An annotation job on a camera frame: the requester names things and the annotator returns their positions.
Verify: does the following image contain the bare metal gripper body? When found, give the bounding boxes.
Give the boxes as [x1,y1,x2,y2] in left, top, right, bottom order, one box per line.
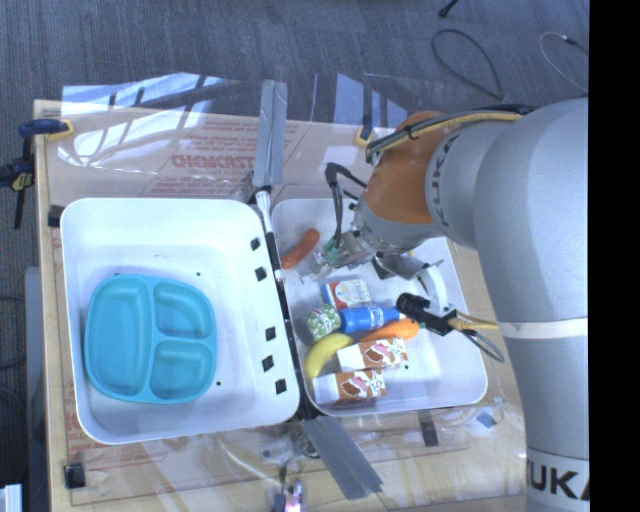
[329,227,382,270]

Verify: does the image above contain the orange toy sausage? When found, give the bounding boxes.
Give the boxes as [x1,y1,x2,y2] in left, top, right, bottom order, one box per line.
[280,228,322,271]

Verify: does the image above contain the white and orange carton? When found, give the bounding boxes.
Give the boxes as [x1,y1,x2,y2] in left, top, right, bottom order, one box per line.
[319,278,373,312]

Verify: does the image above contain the green and white can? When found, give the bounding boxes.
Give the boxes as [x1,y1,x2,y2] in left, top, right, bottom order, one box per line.
[302,303,343,345]

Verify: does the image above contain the blue plastic bottle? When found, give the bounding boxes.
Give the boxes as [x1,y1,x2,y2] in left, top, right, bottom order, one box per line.
[338,305,407,336]

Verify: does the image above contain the yellow banana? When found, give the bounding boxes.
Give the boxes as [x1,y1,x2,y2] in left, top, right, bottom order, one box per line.
[302,332,356,380]

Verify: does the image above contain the orange toy carrot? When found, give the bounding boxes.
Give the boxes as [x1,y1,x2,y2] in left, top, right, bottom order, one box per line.
[358,317,421,345]

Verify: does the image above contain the white plastic tray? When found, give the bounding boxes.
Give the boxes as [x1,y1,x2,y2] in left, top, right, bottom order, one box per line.
[59,196,302,446]
[269,197,489,418]

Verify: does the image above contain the brown cardboard board, red print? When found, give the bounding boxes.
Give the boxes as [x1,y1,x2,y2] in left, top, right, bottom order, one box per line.
[33,99,527,512]

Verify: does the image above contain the blue divided plate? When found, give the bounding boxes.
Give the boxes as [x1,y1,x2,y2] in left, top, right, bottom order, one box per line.
[82,273,219,406]

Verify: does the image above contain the black cylinder on white bracket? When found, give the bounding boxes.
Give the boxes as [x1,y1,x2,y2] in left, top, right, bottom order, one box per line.
[395,264,459,337]

